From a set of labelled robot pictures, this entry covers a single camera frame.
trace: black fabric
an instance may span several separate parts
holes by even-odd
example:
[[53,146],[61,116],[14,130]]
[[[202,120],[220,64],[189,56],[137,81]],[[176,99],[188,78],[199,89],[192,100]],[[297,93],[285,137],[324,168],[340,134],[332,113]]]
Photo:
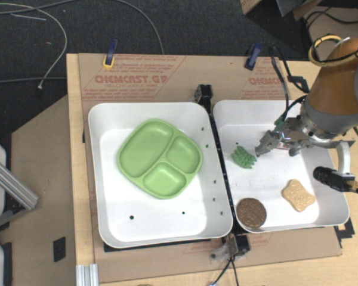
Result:
[[[30,6],[61,0],[0,0]],[[304,27],[291,14],[282,18],[275,0],[263,0],[248,15],[239,0],[125,0],[144,11],[158,29],[166,54],[244,55],[256,42],[267,55],[271,44],[284,56],[306,60]],[[356,7],[358,0],[329,0],[335,7]],[[0,7],[11,10],[13,7]],[[110,1],[80,1],[45,10],[66,29],[69,53],[105,53],[110,38],[118,53],[160,54],[155,34],[135,10]],[[0,80],[43,76],[64,44],[61,30],[47,21],[0,15]],[[63,58],[50,76],[65,76]],[[64,81],[0,84],[0,139],[66,95]]]

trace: green plate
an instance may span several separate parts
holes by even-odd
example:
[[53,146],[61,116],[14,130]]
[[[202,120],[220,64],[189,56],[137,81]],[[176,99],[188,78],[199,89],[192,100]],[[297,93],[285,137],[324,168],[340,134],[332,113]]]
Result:
[[202,165],[200,148],[185,133],[159,119],[142,123],[117,155],[122,173],[157,198],[173,198]]

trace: round brown object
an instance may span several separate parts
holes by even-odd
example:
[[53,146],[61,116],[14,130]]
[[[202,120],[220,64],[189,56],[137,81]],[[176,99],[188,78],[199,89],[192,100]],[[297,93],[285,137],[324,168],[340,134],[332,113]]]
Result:
[[236,207],[237,218],[247,227],[259,228],[267,219],[263,204],[254,198],[244,198]]

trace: blue clamp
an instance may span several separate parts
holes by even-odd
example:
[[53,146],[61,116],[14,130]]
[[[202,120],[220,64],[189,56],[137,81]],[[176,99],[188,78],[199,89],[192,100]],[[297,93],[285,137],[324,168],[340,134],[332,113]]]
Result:
[[245,63],[245,68],[247,68],[248,70],[253,70],[256,63],[256,59],[262,49],[263,49],[263,45],[261,43],[255,43],[251,46],[251,49],[246,54],[246,55],[249,54],[249,58]]
[[103,67],[112,68],[114,66],[114,60],[115,60],[114,54],[117,48],[117,44],[118,44],[118,40],[115,38],[113,38],[110,41],[109,50],[102,62]]

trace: wooden table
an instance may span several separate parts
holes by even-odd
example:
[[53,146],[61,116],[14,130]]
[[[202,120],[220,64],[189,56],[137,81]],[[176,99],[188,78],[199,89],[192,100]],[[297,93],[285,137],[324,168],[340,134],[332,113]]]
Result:
[[[289,62],[289,66],[294,73],[297,73],[297,76],[304,76],[308,82],[314,81],[319,70],[318,67],[308,62]],[[95,257],[91,228],[87,159],[85,146],[82,143],[84,124],[79,81],[79,61],[76,54],[67,55],[67,78],[76,264],[88,266],[95,263]],[[299,90],[292,85],[289,85],[289,91],[292,99],[301,96]],[[351,130],[345,138],[356,138],[356,135]],[[332,158],[337,165],[337,155],[334,152],[332,152]],[[351,147],[351,172],[356,175],[358,180],[358,142],[354,143]],[[238,268],[237,274],[240,285],[358,285],[358,195],[348,193],[346,197],[356,234],[352,239],[342,242],[342,256]],[[219,271],[207,271],[134,281],[112,282],[106,283],[106,285],[208,285],[219,273]],[[228,270],[218,284],[220,286],[234,285],[233,271],[231,269]]]

